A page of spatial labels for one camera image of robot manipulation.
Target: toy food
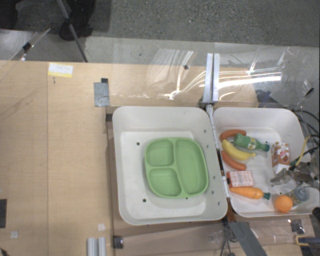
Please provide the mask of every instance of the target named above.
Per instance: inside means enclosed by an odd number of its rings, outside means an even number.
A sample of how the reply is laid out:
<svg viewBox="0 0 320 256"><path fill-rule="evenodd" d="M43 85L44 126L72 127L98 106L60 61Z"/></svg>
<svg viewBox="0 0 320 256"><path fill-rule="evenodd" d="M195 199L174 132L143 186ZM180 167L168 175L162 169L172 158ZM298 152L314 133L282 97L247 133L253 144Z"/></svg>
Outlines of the toy food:
<svg viewBox="0 0 320 256"><path fill-rule="evenodd" d="M235 148L229 141L224 139L222 141L222 148L224 151L226 151L231 157L238 159L238 160L247 160L250 157L254 157L255 153L248 153L241 151L237 148Z"/></svg>
<svg viewBox="0 0 320 256"><path fill-rule="evenodd" d="M251 171L229 171L226 174L226 181L229 188L236 187L253 187L255 185L254 179L252 178Z"/></svg>
<svg viewBox="0 0 320 256"><path fill-rule="evenodd" d="M229 190L233 193L241 195L250 199L260 199L264 197L265 199L270 199L270 193L263 193L260 188L252 186L240 186L240 187L230 187Z"/></svg>
<svg viewBox="0 0 320 256"><path fill-rule="evenodd" d="M302 186L297 186L294 190L290 191L286 195L292 199L293 206L296 206L297 204L309 199L308 190Z"/></svg>
<svg viewBox="0 0 320 256"><path fill-rule="evenodd" d="M233 169L239 170L239 171L245 171L247 169L247 166L243 163L237 162L233 160L225 151L221 151L222 160Z"/></svg>
<svg viewBox="0 0 320 256"><path fill-rule="evenodd" d="M276 142L271 148L272 167L275 174L278 174L283 168L289 169L289 147L284 142Z"/></svg>
<svg viewBox="0 0 320 256"><path fill-rule="evenodd" d="M247 132L245 130L240 130L240 129L231 129L231 130L226 130L223 133L220 134L220 141L223 141L229 137L235 136L236 134L242 134L242 135L247 135Z"/></svg>
<svg viewBox="0 0 320 256"><path fill-rule="evenodd" d="M259 140L256 138L252 138L249 136L243 136L240 133L237 133L234 136L233 144L242 147L248 150L263 150L268 152L270 149L270 146L268 144L262 144Z"/></svg>
<svg viewBox="0 0 320 256"><path fill-rule="evenodd" d="M292 199L285 194L279 195L274 201L274 207L283 213L290 211L293 205Z"/></svg>

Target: toy bottle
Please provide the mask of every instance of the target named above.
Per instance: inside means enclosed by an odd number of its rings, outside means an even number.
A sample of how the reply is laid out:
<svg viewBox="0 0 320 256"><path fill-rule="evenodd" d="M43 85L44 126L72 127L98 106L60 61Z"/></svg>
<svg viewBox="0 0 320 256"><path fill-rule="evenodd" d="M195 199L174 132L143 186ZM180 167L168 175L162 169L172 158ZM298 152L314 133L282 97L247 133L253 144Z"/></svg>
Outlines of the toy bottle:
<svg viewBox="0 0 320 256"><path fill-rule="evenodd" d="M309 199L309 193L303 186L298 186L294 190L286 194L291 197L293 206L296 206Z"/></svg>
<svg viewBox="0 0 320 256"><path fill-rule="evenodd" d="M267 152L270 149L268 144L262 144L259 140L249 136L243 136L240 133L234 136L233 144L248 150L263 150Z"/></svg>

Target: toy orange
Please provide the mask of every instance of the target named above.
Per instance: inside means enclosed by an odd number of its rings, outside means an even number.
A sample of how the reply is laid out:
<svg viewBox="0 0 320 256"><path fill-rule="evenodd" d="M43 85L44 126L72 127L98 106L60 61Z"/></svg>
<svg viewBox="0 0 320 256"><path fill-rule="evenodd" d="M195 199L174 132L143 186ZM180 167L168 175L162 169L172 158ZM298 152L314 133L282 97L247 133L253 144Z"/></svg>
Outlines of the toy orange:
<svg viewBox="0 0 320 256"><path fill-rule="evenodd" d="M279 195L274 201L274 207L283 213L290 211L293 205L292 199L285 194Z"/></svg>

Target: small box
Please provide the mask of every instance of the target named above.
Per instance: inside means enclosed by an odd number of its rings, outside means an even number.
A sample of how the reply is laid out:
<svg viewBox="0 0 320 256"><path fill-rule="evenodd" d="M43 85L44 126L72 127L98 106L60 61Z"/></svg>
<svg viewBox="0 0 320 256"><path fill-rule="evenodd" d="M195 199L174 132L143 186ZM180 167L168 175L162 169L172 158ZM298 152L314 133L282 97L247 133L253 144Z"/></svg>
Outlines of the small box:
<svg viewBox="0 0 320 256"><path fill-rule="evenodd" d="M253 187L255 185L251 171L249 170L229 171L226 174L226 180L229 188Z"/></svg>
<svg viewBox="0 0 320 256"><path fill-rule="evenodd" d="M289 169L289 147L287 143L276 142L271 148L272 167L275 174L278 174L283 168Z"/></svg>

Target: green divided plate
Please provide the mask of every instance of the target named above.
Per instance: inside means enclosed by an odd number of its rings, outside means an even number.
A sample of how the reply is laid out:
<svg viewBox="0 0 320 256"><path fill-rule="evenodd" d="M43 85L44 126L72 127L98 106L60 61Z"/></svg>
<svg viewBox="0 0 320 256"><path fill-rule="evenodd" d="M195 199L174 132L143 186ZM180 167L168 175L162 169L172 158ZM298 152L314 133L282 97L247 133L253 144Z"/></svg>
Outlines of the green divided plate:
<svg viewBox="0 0 320 256"><path fill-rule="evenodd" d="M149 186L159 197L194 197L208 187L206 159L193 139L155 139L146 147L144 163Z"/></svg>

